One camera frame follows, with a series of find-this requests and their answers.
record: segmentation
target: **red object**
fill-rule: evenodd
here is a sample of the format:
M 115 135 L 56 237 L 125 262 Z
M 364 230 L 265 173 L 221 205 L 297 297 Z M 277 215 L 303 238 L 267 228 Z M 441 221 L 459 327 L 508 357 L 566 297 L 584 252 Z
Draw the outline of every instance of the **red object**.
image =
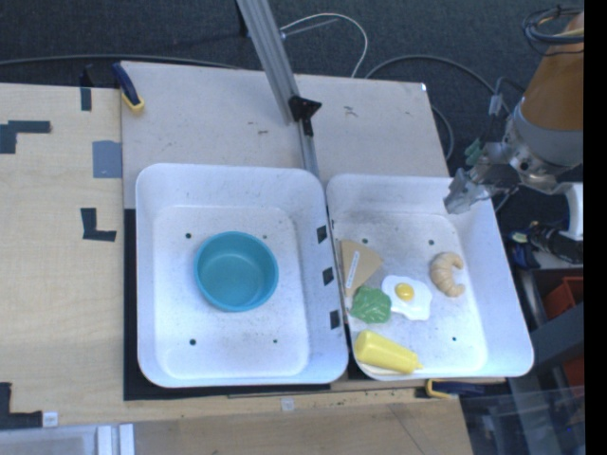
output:
M 562 284 L 543 298 L 543 309 L 548 319 L 558 317 L 575 307 L 584 298 L 584 278 L 564 277 Z M 584 356 L 564 362 L 562 367 L 569 386 L 584 386 Z

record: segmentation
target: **blue bowl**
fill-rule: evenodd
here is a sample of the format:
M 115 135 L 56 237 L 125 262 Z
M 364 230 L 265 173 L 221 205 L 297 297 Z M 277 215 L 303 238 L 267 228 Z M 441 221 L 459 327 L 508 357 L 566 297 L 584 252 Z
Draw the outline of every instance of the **blue bowl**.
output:
M 205 299 L 227 312 L 265 303 L 278 283 L 278 264 L 265 243 L 239 231 L 215 234 L 196 253 L 194 275 Z

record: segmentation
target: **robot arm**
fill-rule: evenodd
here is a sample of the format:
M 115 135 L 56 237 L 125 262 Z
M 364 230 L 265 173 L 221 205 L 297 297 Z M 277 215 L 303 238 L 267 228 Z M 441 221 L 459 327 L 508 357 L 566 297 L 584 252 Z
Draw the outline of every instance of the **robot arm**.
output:
M 549 20 L 547 13 L 537 24 Z M 508 118 L 502 141 L 481 144 L 472 168 L 456 172 L 444 200 L 449 213 L 519 185 L 548 194 L 571 189 L 557 176 L 583 160 L 583 26 L 583 10 L 577 10 L 563 33 L 545 41 L 553 45 Z M 527 37 L 534 29 L 525 30 Z

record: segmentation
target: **yellow toy bottle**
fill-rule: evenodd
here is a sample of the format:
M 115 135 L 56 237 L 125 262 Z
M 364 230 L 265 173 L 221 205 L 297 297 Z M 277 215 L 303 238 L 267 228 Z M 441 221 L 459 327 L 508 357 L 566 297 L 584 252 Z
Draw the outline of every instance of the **yellow toy bottle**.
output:
M 359 362 L 399 373 L 410 374 L 424 367 L 413 351 L 366 329 L 354 343 L 354 355 Z

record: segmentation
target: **toy fried egg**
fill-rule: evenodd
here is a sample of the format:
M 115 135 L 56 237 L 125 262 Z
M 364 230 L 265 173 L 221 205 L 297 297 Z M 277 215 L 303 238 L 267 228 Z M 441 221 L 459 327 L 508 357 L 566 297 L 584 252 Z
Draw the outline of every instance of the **toy fried egg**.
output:
M 381 291 L 390 297 L 391 310 L 411 320 L 430 317 L 432 293 L 425 283 L 409 277 L 389 275 L 381 283 Z

